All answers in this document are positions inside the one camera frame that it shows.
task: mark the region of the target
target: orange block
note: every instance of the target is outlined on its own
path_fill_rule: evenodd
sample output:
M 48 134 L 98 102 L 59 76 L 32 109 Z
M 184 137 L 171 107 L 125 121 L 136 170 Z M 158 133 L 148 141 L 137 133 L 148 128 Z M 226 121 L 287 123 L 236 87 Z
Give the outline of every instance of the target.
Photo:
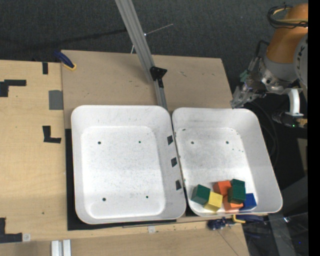
M 223 196 L 228 195 L 228 189 L 230 188 L 231 183 L 229 180 L 218 181 L 213 185 L 213 191 Z
M 244 206 L 243 203 L 237 204 L 237 203 L 228 202 L 228 196 L 225 196 L 223 198 L 223 205 L 224 205 L 224 210 L 226 212 L 227 211 L 236 211 Z

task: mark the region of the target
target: wooden table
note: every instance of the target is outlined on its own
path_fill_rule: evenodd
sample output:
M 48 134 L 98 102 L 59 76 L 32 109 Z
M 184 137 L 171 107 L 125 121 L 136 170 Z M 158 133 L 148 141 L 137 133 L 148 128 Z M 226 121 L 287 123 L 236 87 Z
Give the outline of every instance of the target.
M 144 255 L 154 250 L 159 255 L 249 255 L 241 225 L 212 231 L 201 217 L 183 216 L 177 223 L 157 225 L 153 234 L 147 226 L 67 230 L 65 129 L 70 128 L 72 110 L 84 104 L 157 102 L 136 55 L 63 52 L 77 64 L 75 71 L 50 62 L 48 74 L 43 74 L 41 62 L 0 60 L 0 81 L 27 81 L 26 86 L 10 86 L 8 97 L 0 97 L 0 218 L 6 217 L 6 234 L 31 237 L 31 242 L 0 244 L 0 255 L 18 255 L 25 249 L 19 255 L 46 255 L 50 241 L 65 239 L 72 240 L 72 255 L 103 255 L 103 250 L 122 255 L 117 252 L 121 246 L 126 255 L 129 248 L 132 255 L 141 255 L 139 250 Z M 232 95 L 220 59 L 153 58 L 158 67 L 168 69 L 163 82 L 170 112 L 179 107 L 230 107 Z M 49 109 L 53 90 L 63 90 L 64 110 Z M 44 142 L 43 126 L 51 126 L 51 136 L 61 143 Z

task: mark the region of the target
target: empty white tray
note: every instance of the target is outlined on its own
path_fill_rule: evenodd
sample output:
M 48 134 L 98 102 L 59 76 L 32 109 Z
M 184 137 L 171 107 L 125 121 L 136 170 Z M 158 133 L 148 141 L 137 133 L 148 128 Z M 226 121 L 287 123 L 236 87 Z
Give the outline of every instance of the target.
M 198 184 L 213 191 L 219 181 L 245 181 L 257 206 L 239 213 L 274 213 L 282 196 L 256 115 L 247 109 L 178 108 L 172 114 L 181 171 L 192 211 L 202 217 L 231 215 L 223 204 L 212 212 L 191 201 Z
M 83 105 L 71 115 L 75 210 L 88 224 L 179 218 L 186 210 L 169 113 Z

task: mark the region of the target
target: blue block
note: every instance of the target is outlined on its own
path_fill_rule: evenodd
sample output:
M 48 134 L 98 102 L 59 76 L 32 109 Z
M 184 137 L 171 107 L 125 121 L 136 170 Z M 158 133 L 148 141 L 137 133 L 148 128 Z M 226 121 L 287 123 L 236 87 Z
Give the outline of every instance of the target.
M 251 210 L 252 208 L 256 207 L 256 199 L 253 193 L 245 194 L 245 200 L 243 201 L 243 207 L 240 208 L 240 211 L 247 211 Z

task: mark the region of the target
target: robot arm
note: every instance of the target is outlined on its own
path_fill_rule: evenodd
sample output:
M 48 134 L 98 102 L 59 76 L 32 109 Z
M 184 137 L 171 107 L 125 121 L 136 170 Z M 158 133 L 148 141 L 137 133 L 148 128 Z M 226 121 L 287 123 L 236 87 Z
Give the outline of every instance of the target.
M 273 18 L 285 10 L 289 11 L 284 19 Z M 248 69 L 240 75 L 241 86 L 235 89 L 230 104 L 233 109 L 241 108 L 245 103 L 264 98 L 267 93 L 288 95 L 290 110 L 276 111 L 272 118 L 289 127 L 301 126 L 299 93 L 303 89 L 293 88 L 293 82 L 299 81 L 308 89 L 308 4 L 273 7 L 267 18 L 276 31 L 270 43 L 262 40 L 258 43 Z M 263 57 L 259 57 L 262 43 L 267 49 Z

